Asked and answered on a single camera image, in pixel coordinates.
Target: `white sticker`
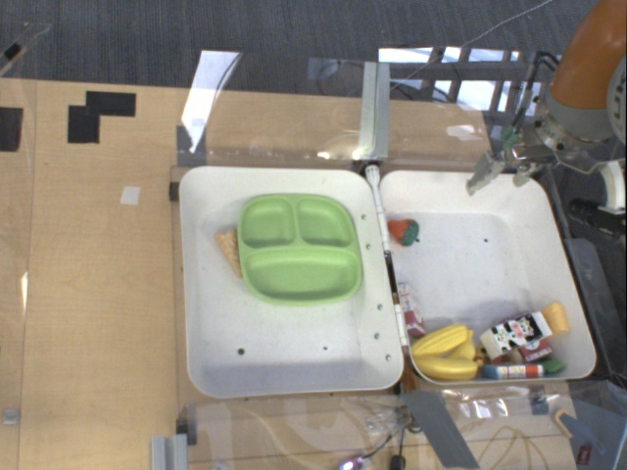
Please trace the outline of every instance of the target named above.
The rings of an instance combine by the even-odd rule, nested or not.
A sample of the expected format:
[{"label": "white sticker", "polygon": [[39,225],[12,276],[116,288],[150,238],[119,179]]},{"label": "white sticker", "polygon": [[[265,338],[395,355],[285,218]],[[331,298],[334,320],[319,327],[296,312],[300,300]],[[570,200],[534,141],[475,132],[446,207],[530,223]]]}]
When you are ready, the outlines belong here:
[{"label": "white sticker", "polygon": [[139,192],[141,188],[139,186],[124,186],[121,192],[120,203],[125,206],[136,206],[139,204]]}]

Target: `green plate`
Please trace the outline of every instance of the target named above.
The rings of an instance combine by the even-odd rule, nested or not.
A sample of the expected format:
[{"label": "green plate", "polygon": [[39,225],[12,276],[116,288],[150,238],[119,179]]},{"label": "green plate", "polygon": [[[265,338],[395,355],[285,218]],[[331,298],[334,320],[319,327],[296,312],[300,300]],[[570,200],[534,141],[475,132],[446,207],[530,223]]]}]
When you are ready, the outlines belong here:
[{"label": "green plate", "polygon": [[256,197],[240,213],[237,236],[244,281],[264,301],[336,302],[362,284],[355,226],[327,197]]}]

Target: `white cable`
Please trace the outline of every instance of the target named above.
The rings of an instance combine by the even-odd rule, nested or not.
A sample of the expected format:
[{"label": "white cable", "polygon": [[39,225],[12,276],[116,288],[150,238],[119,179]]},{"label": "white cable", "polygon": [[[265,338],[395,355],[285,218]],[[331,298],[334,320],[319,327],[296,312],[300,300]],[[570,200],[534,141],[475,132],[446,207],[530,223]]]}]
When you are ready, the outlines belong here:
[{"label": "white cable", "polygon": [[[493,31],[496,31],[497,29],[499,29],[501,26],[504,26],[505,24],[511,23],[512,21],[515,21],[517,19],[522,18],[523,16],[527,16],[528,14],[531,14],[532,12],[535,12],[539,9],[542,9],[543,7],[545,7],[546,5],[549,5],[550,3],[554,2],[554,0],[545,0],[544,2],[542,2],[541,4],[536,5],[535,7],[532,7],[531,9],[527,9],[526,11],[523,11],[519,14],[516,14],[515,16],[511,16],[510,18],[507,18],[504,21],[501,21],[498,24],[495,24],[494,26],[492,26],[489,29],[486,29],[484,32],[482,32],[481,34],[475,36],[474,38],[471,38],[470,40],[468,40],[467,42],[461,44],[461,46],[459,47],[460,49],[463,49],[464,47],[467,47],[468,45],[470,45],[473,42],[476,42],[477,40],[480,40],[481,38],[483,38],[486,35],[489,35],[490,33],[492,33]],[[396,89],[399,85],[401,85],[403,82],[412,79],[418,72],[422,71],[423,69],[425,69],[426,67],[428,67],[429,65],[431,65],[432,63],[435,63],[436,61],[438,61],[440,59],[440,57],[435,57],[430,61],[427,61],[424,65],[420,66],[419,68],[415,69],[414,71],[412,71],[410,73],[409,76],[403,78],[402,80],[396,80],[395,85],[390,89],[390,92],[392,92],[394,89]]]}]

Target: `wooden table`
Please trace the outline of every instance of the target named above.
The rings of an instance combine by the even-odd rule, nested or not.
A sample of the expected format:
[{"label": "wooden table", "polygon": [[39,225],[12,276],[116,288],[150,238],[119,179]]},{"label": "wooden table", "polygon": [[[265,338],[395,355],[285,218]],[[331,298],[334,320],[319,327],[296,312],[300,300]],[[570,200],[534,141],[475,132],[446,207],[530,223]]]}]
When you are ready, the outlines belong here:
[{"label": "wooden table", "polygon": [[[0,154],[0,171],[8,184],[0,188],[4,211],[12,214],[14,225],[22,222],[10,235],[15,263],[11,276],[0,279],[4,294],[13,291],[11,301],[19,297],[15,280],[26,270],[29,281],[25,338],[20,315],[24,310],[12,305],[13,313],[3,314],[12,331],[0,335],[0,408],[17,405],[22,419],[18,427],[0,426],[1,468],[146,469],[151,437],[173,434],[184,402],[198,402],[207,420],[200,426],[205,445],[190,449],[193,470],[210,468],[209,461],[216,458],[236,470],[337,464],[337,454],[309,444],[295,424],[327,434],[328,447],[342,455],[367,445],[360,432],[362,408],[346,407],[344,396],[299,400],[306,418],[298,409],[286,410],[286,399],[251,403],[234,418],[232,413],[239,411],[231,404],[195,391],[184,361],[177,360],[177,340],[180,349],[183,336],[176,330],[176,256],[168,191],[185,89],[0,82],[0,106],[24,108],[24,134],[32,138],[23,140],[17,153]],[[99,144],[69,144],[68,106],[84,105],[87,90],[134,93],[136,114],[101,117]],[[250,149],[251,134],[260,151],[264,145],[277,148],[275,138],[287,134],[294,155],[315,155],[316,138],[346,136],[354,122],[359,129],[357,99],[225,96],[224,101],[233,96],[232,106],[238,108],[217,106],[210,126],[211,145],[217,150],[214,162],[229,162],[233,149]],[[424,135],[429,114],[415,104],[393,103],[391,113],[390,141],[399,154],[419,152],[426,162],[429,157],[442,161],[463,148],[463,158],[453,165],[468,170],[485,149],[481,138],[461,146],[455,137]],[[432,119],[435,126],[440,120]],[[423,137],[415,146],[417,139],[408,135],[418,133]],[[250,152],[243,153],[250,158]],[[126,187],[140,189],[136,204],[121,203]],[[24,200],[29,194],[32,202]],[[25,205],[20,209],[15,204]],[[30,229],[24,228],[24,221],[31,221]],[[23,368],[11,369],[7,363],[15,357],[19,361],[23,344]],[[553,388],[566,392],[564,385]],[[347,420],[353,423],[350,430]],[[334,434],[329,427],[335,426],[344,427],[347,436]],[[542,422],[533,416],[468,420],[463,427],[476,457],[489,446],[481,459],[486,468],[507,451],[500,465],[518,461],[526,468],[525,441],[530,437],[552,469],[574,468],[567,439],[547,417]],[[217,434],[242,433],[245,440],[231,437],[216,446]],[[386,468],[390,450],[379,455],[375,468]],[[405,455],[409,468],[418,462],[420,468],[439,467],[421,435],[407,438]],[[540,464],[540,456],[531,457],[534,465]]]}]

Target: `yellow banana bunch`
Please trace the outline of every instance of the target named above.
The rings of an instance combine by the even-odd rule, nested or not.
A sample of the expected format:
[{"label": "yellow banana bunch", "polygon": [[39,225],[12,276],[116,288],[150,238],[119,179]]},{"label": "yellow banana bunch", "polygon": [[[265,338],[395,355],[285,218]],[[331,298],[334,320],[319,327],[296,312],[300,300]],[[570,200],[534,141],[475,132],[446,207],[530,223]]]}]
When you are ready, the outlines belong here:
[{"label": "yellow banana bunch", "polygon": [[411,355],[418,369],[435,380],[466,381],[477,375],[472,331],[461,324],[423,336],[411,346]]}]

